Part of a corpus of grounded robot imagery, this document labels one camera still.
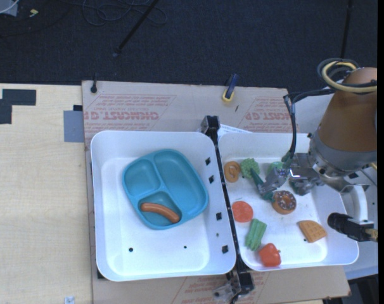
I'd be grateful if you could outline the blue divided plate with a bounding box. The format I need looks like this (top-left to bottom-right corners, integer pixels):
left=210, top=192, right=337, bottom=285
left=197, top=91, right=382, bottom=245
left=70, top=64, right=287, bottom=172
left=122, top=148, right=210, bottom=231

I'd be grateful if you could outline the white plastic tray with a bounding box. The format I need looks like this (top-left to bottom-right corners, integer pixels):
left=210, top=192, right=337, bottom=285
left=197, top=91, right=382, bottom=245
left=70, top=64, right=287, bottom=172
left=90, top=130, right=238, bottom=282
left=217, top=131, right=361, bottom=272

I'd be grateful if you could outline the orange toy sausage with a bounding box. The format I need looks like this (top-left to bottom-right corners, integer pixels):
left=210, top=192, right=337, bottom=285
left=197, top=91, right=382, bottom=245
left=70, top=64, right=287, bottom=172
left=140, top=202, right=181, bottom=224

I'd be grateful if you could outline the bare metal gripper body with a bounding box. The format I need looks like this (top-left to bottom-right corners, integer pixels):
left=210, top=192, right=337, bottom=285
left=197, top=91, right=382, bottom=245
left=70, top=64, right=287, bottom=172
left=288, top=152, right=354, bottom=196

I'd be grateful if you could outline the thin black and white rod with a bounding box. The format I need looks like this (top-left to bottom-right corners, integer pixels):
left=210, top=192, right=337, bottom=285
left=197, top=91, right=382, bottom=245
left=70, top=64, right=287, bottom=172
left=207, top=116, right=253, bottom=297

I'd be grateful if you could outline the tan toy waffle piece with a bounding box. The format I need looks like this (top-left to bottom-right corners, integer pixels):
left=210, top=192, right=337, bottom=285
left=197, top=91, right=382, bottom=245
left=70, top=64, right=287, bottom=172
left=297, top=220, right=328, bottom=244

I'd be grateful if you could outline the light green toy vegetable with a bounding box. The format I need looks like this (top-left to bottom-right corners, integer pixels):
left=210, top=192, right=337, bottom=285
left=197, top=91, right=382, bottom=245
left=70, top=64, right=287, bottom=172
left=267, top=161, right=285, bottom=174

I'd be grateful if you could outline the round orange toy slice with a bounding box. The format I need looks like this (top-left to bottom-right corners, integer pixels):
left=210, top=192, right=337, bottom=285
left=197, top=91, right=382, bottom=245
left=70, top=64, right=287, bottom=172
left=231, top=200, right=254, bottom=224

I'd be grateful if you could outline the orange toy pretzel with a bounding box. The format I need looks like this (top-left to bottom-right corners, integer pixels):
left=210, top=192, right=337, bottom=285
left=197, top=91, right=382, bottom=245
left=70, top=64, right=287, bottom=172
left=223, top=160, right=242, bottom=184

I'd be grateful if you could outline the dark green toy cone vegetable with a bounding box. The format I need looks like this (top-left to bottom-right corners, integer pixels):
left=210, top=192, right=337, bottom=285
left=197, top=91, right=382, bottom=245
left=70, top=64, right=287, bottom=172
left=250, top=168, right=275, bottom=201

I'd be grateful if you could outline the black cylinder on white bracket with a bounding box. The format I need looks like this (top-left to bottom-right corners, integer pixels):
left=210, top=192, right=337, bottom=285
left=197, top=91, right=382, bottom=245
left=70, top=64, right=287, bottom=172
left=327, top=184, right=378, bottom=243

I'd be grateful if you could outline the brown cardboard board red print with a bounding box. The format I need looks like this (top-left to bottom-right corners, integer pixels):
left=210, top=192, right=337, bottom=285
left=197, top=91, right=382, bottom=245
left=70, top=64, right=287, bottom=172
left=81, top=80, right=352, bottom=304

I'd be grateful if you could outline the chocolate toy doughnut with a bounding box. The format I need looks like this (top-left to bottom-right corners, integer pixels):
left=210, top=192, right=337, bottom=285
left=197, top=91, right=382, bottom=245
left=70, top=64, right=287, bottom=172
left=271, top=189, right=298, bottom=215

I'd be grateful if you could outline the green toy bean bundle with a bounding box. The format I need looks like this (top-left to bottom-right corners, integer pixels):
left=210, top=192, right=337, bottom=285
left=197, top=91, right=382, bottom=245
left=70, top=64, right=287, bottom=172
left=245, top=218, right=268, bottom=252

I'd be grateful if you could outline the white paper sheet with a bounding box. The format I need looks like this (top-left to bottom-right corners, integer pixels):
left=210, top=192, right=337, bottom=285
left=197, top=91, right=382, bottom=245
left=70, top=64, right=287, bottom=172
left=218, top=123, right=253, bottom=136

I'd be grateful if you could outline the orange toy bell pepper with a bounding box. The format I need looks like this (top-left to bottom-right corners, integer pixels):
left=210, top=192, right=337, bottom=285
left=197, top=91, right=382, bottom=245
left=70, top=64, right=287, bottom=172
left=258, top=243, right=282, bottom=268

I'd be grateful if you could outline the light green toy broccoli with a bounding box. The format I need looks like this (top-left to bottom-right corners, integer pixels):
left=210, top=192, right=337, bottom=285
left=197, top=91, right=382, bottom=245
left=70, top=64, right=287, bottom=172
left=240, top=157, right=261, bottom=181

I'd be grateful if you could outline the black block with thin wires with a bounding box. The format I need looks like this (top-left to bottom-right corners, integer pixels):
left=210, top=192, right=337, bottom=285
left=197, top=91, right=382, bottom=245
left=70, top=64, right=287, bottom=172
left=226, top=269, right=256, bottom=301
left=200, top=115, right=221, bottom=136

